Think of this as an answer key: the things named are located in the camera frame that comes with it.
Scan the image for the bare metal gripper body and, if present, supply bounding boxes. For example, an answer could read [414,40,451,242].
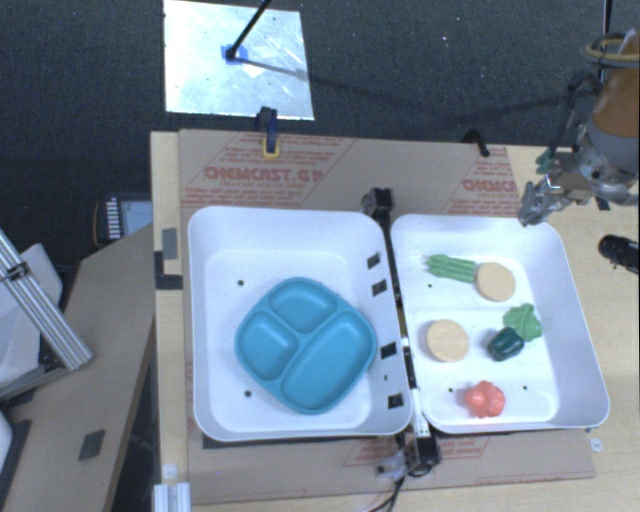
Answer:
[547,155,640,207]

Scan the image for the tan round biscuit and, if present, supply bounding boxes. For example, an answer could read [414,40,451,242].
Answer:
[424,318,471,364]
[474,261,518,303]

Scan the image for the green toy asparagus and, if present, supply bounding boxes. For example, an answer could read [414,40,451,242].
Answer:
[425,253,480,284]

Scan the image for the white plastic tray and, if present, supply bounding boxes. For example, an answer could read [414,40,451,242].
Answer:
[389,213,612,435]
[186,204,415,444]

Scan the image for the light green toy lettuce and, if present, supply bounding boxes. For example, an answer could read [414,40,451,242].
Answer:
[501,302,544,343]

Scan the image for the dark green toy pepper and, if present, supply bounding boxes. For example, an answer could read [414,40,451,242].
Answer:
[486,326,526,363]

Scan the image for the thin black and white rod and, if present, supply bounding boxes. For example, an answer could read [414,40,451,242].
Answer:
[377,209,430,434]

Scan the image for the brown cardboard board, red print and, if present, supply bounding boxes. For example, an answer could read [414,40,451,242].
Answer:
[178,128,598,507]

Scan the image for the blue divided plate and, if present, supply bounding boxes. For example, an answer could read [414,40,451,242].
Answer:
[233,276,379,417]

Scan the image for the black cylinder on white bracket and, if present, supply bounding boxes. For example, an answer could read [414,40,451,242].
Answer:
[598,234,640,275]

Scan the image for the black block with thin wires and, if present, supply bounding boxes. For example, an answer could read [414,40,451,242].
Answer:
[398,430,442,478]
[361,187,395,220]

